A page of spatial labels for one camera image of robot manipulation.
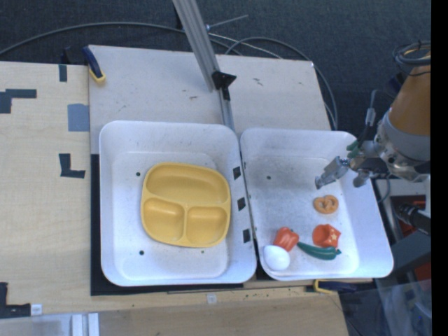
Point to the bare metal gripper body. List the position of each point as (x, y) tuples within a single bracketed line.
[(395, 163)]

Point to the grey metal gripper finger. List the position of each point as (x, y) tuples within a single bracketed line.
[(330, 173), (360, 180)]

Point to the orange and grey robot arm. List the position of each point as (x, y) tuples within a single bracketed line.
[(413, 107)]

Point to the brown toy pretzel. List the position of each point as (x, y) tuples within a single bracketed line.
[(318, 205)]

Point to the white plastic tray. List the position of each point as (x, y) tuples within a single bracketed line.
[(290, 149), (168, 138)]

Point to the red cup with yellow star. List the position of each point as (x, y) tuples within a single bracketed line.
[(323, 236)]

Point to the orange toy bell pepper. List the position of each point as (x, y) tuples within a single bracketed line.
[(285, 238)]

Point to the green toy chili pepper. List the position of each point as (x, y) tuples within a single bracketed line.
[(318, 252)]

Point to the white toy egg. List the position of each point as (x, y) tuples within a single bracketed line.
[(276, 257)]

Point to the yellow divided plate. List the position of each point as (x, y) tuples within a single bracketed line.
[(182, 205)]

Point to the pale flat board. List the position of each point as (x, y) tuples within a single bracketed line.
[(157, 89)]

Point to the black cylinder on white bracket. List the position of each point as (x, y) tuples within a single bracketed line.
[(414, 217)]

